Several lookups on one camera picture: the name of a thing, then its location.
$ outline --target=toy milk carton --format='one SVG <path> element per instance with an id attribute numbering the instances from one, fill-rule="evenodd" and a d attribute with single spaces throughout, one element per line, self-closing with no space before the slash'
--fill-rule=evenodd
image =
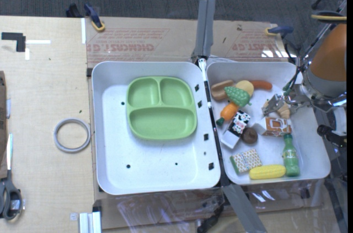
<path id="1" fill-rule="evenodd" d="M 223 133 L 221 142 L 233 149 L 239 141 L 240 135 L 243 133 L 249 120 L 250 116 L 247 113 L 238 110 L 236 115 L 232 118 L 231 123 L 228 125 L 227 130 Z"/>
<path id="2" fill-rule="evenodd" d="M 252 126 L 257 133 L 264 136 L 283 136 L 292 133 L 290 120 L 284 118 L 264 117 Z"/>

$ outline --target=scissors blade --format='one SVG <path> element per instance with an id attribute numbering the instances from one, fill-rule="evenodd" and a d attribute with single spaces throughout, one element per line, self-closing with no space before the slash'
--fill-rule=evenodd
<path id="1" fill-rule="evenodd" d="M 12 133 L 9 134 L 6 147 L 6 159 L 7 159 L 7 169 L 11 169 L 11 160 L 12 160 Z"/>

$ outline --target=toy bottle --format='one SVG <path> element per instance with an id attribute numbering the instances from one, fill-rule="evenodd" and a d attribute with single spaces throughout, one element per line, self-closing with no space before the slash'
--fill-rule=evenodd
<path id="1" fill-rule="evenodd" d="M 297 150 L 293 146 L 292 134 L 285 134 L 285 147 L 283 149 L 282 157 L 286 167 L 286 176 L 298 176 L 300 174 L 299 160 Z"/>

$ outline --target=green plate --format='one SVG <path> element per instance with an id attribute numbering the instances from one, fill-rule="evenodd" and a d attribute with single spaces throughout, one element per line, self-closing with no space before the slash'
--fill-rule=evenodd
<path id="1" fill-rule="evenodd" d="M 127 120 L 139 138 L 181 139 L 196 129 L 192 91 L 175 77 L 140 77 L 127 88 Z"/>

